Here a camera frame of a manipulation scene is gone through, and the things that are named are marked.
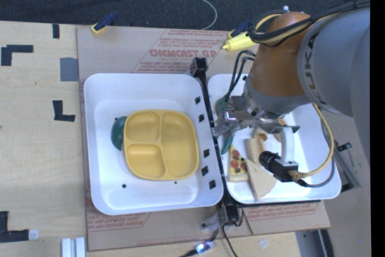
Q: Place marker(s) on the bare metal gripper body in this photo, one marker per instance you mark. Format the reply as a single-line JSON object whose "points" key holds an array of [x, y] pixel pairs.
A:
{"points": [[240, 109]]}

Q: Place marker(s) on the black cylinder on white bracket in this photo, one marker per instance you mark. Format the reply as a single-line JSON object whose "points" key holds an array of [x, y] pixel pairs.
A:
{"points": [[278, 167]]}

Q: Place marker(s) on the brown cardboard board red print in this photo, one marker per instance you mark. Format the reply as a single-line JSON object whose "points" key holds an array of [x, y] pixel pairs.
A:
{"points": [[120, 48]]}

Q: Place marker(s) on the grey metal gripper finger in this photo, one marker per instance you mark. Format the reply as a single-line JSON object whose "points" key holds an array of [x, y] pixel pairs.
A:
{"points": [[234, 130], [221, 128]]}

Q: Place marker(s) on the yellow divided plate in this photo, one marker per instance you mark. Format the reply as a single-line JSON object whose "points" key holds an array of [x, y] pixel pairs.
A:
{"points": [[177, 141]]}

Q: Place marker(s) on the beige toy bread wedge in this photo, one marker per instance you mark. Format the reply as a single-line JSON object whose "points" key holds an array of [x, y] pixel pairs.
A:
{"points": [[260, 180]]}

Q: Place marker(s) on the green toy pepper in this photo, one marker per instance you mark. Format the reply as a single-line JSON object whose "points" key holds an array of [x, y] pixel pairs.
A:
{"points": [[226, 145]]}

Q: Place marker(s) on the dark green bowl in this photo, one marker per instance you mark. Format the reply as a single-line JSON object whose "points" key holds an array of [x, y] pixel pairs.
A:
{"points": [[117, 132]]}

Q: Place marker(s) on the white plastic tray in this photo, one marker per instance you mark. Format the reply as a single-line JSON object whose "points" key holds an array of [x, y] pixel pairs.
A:
{"points": [[150, 195], [312, 159]]}

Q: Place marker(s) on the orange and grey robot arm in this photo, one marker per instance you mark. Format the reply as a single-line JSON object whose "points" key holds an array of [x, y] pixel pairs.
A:
{"points": [[279, 69]]}

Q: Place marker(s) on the thin black rod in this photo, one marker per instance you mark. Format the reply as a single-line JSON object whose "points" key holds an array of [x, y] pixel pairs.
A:
{"points": [[214, 129]]}

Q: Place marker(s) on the toy pizza slice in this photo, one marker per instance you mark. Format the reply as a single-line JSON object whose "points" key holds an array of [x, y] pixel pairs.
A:
{"points": [[236, 164]]}

